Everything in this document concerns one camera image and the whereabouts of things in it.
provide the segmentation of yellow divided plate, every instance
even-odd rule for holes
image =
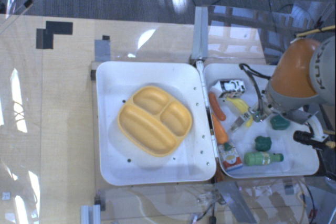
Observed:
[[[192,125],[189,110],[155,86],[138,90],[118,113],[118,127],[136,146],[163,157],[172,153]]]

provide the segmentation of bottle label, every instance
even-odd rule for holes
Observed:
[[[268,165],[271,163],[271,158],[267,152],[260,152],[264,156],[262,159],[262,165]]]

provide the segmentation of orange handle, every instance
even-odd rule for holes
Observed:
[[[216,95],[213,92],[209,93],[209,102],[217,118],[221,121],[226,120],[226,115],[220,109],[219,104],[216,99]]]
[[[225,132],[223,126],[217,119],[217,117],[211,113],[212,123],[214,124],[215,137],[218,144],[224,144],[228,141],[227,133]]]

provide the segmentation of toy sausage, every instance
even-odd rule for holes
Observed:
[[[209,102],[217,118],[221,121],[226,120],[226,115],[220,109],[219,104],[216,99],[216,95],[213,92],[209,93]]]
[[[213,113],[211,113],[211,117],[212,117],[212,123],[214,124],[216,140],[218,144],[224,144],[228,140],[227,133],[225,132],[223,126]]]

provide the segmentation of green bottle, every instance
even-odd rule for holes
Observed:
[[[272,154],[269,152],[248,152],[244,155],[244,162],[247,166],[268,165],[272,162],[282,162],[282,154]]]

